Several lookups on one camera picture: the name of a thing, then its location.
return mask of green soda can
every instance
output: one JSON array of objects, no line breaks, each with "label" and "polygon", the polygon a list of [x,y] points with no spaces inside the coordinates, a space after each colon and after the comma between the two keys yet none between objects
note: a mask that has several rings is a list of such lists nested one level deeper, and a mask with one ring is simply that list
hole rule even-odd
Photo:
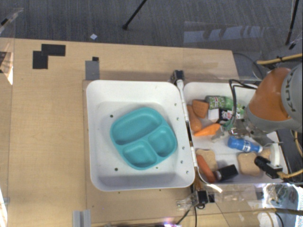
[{"label": "green soda can", "polygon": [[[233,108],[233,100],[226,96],[206,96],[205,100],[209,103],[209,109],[221,108],[232,110]],[[243,109],[243,105],[237,103],[237,113],[244,113]]]},{"label": "green soda can", "polygon": [[225,107],[224,96],[206,96],[206,102],[209,103],[209,109],[223,108]]}]

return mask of toy carrot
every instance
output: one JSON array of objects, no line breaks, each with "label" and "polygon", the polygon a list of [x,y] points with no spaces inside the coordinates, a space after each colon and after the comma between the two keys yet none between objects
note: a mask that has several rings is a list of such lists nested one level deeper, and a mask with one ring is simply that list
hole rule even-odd
[{"label": "toy carrot", "polygon": [[204,160],[203,156],[196,155],[197,163],[199,166],[199,169],[203,172],[203,174],[206,176],[208,182],[214,183],[216,178],[212,172],[212,170],[209,168],[208,164]]},{"label": "toy carrot", "polygon": [[216,134],[220,126],[221,125],[219,123],[213,123],[209,126],[206,126],[204,129],[194,133],[194,136],[214,135]]}]

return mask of toy bread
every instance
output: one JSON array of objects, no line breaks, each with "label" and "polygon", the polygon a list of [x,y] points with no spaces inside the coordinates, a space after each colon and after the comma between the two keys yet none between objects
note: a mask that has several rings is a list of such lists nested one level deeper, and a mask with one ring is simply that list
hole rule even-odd
[{"label": "toy bread", "polygon": [[189,116],[189,122],[190,122],[190,129],[193,132],[198,132],[202,129],[202,123],[198,119],[198,117],[195,115],[193,107],[191,105],[187,105],[187,111]]},{"label": "toy bread", "polygon": [[238,155],[239,171],[243,175],[258,176],[260,168],[254,163],[257,154],[254,152],[241,153]]},{"label": "toy bread", "polygon": [[263,150],[261,151],[261,153],[259,154],[259,156],[262,156],[262,157],[266,158],[267,160],[270,160],[269,159],[270,154],[271,154],[270,147],[267,147],[267,148],[263,148]]},{"label": "toy bread", "polygon": [[207,102],[197,99],[193,100],[193,110],[198,117],[204,119],[207,115],[208,108],[209,104]]},{"label": "toy bread", "polygon": [[218,170],[215,154],[212,150],[198,149],[196,151],[196,155],[203,156],[205,162],[207,163],[212,172]]}]

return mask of bread slice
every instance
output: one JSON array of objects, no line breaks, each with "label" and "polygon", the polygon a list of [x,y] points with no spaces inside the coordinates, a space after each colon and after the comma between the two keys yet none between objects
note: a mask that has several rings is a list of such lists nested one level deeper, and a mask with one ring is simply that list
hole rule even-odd
[{"label": "bread slice", "polygon": [[202,119],[204,119],[206,117],[208,108],[209,108],[209,104],[207,102],[194,99],[192,106],[193,106],[193,110],[194,110],[195,114],[198,117],[200,117]]},{"label": "bread slice", "polygon": [[261,151],[261,153],[259,154],[259,156],[262,156],[262,157],[266,158],[267,160],[270,160],[269,159],[270,154],[271,154],[270,147],[266,147],[266,148],[263,148],[263,150]]},{"label": "bread slice", "polygon": [[203,156],[204,160],[206,161],[207,165],[209,166],[212,172],[218,170],[215,154],[212,150],[198,149],[196,151],[196,155]]},{"label": "bread slice", "polygon": [[243,175],[258,176],[260,168],[255,164],[257,154],[254,152],[241,153],[238,155],[239,171]]}]

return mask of teal plate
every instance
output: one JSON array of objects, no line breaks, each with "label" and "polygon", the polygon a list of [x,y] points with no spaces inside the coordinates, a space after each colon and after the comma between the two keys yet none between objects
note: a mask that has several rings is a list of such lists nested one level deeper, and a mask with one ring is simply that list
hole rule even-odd
[{"label": "teal plate", "polygon": [[125,162],[145,170],[168,158],[177,148],[177,139],[156,110],[143,107],[116,120],[110,138]]}]

